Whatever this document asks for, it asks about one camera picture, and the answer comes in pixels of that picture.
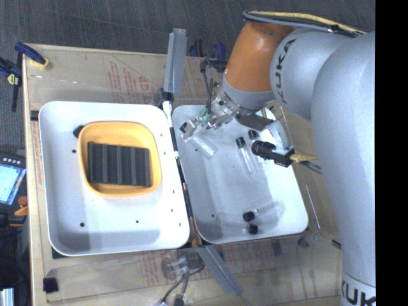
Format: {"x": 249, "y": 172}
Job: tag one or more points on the thin black and white rod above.
{"x": 178, "y": 164}

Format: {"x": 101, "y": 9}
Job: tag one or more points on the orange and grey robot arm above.
{"x": 344, "y": 113}

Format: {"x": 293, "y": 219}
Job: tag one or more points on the black ribbed rack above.
{"x": 118, "y": 164}

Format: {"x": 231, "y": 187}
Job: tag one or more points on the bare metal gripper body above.
{"x": 223, "y": 110}

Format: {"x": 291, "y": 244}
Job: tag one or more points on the black cylinder on white bracket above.
{"x": 264, "y": 149}

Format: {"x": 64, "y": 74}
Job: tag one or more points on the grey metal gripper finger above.
{"x": 197, "y": 124}
{"x": 188, "y": 135}

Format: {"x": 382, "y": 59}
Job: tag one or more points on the orange bowl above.
{"x": 119, "y": 131}

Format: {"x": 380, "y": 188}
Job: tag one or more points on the brown cardboard board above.
{"x": 95, "y": 72}

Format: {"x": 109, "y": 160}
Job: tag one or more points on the white plastic tray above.
{"x": 223, "y": 190}
{"x": 105, "y": 222}

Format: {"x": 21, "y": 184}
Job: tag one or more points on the clear bottle with black cap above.
{"x": 247, "y": 156}
{"x": 207, "y": 147}
{"x": 253, "y": 134}
{"x": 252, "y": 229}
{"x": 249, "y": 216}

